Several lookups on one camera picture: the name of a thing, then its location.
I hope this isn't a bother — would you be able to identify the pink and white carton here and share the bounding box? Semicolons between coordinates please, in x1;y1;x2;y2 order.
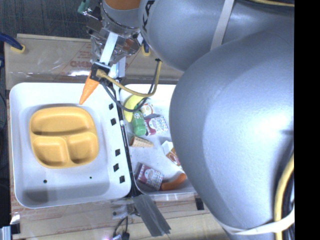
143;115;170;137

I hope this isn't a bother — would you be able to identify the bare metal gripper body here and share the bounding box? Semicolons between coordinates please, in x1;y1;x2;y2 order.
86;6;145;64

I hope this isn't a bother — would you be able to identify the green bottle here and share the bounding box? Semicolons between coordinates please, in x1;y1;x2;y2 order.
131;105;148;137

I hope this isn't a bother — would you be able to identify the orange sausage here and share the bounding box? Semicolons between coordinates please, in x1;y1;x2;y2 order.
160;172;188;192

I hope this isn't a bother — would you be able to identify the white plastic tray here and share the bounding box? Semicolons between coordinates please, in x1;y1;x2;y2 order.
9;82;133;209
118;83;199;196

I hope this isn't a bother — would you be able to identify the orange carrot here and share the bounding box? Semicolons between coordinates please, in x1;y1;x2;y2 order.
78;71;101;106

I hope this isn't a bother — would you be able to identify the brown cardboard board red print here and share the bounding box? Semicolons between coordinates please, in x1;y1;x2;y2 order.
3;33;227;240

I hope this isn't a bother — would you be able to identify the white and orange carton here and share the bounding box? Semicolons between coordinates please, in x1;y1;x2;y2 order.
161;140;184;170

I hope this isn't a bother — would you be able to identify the brown bread slice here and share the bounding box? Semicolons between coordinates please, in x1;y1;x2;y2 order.
128;135;155;149

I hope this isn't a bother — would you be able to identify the yellow banana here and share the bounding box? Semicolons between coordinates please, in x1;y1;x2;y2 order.
123;94;149;123

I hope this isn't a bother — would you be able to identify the small red and white can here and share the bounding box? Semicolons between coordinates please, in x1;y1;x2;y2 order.
139;99;155;118

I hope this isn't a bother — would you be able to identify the orange divided plate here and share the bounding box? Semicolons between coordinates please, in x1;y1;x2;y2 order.
28;106;100;170

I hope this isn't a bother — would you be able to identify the dark red carton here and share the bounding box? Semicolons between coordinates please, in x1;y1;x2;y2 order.
134;163;165;191

